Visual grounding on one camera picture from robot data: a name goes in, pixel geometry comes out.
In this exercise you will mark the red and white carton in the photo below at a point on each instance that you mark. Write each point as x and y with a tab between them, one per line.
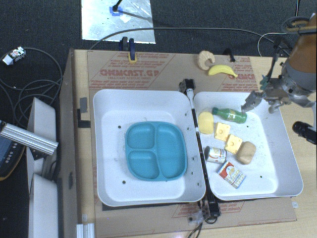
231	174

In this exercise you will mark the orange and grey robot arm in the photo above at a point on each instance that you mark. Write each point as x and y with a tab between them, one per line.
303	53

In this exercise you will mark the green plastic bottle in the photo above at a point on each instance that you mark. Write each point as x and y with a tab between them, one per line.
232	115

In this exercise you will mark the beige bread roll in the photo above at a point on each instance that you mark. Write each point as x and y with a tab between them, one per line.
246	153

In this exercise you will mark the thin black and white rod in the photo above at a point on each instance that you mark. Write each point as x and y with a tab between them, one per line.
198	135

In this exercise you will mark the beige croissant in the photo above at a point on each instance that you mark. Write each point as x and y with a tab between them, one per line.
204	59

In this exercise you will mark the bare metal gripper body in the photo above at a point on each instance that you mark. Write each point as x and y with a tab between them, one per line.
275	92

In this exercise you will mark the small white and red can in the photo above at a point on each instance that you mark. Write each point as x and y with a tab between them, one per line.
217	154

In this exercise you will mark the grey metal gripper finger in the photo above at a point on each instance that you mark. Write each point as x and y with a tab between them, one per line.
248	102
258	98

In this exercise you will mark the blue divided plate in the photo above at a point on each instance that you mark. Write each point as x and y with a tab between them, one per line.
168	152

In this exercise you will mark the yellow cheese slice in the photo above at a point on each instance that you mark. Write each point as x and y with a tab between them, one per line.
233	144
222	132

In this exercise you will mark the yellow oval slice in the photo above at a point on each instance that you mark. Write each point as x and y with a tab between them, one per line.
206	123

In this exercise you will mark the brown cardboard board red print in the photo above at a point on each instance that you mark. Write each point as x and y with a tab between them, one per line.
158	71

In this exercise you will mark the white plastic tray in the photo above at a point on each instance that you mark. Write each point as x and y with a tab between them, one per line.
111	157
272	162

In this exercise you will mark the black cylinder on white bracket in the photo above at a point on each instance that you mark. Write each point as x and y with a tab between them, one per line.
304	130

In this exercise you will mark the yellow banana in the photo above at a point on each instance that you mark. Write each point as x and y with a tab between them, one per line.
221	70

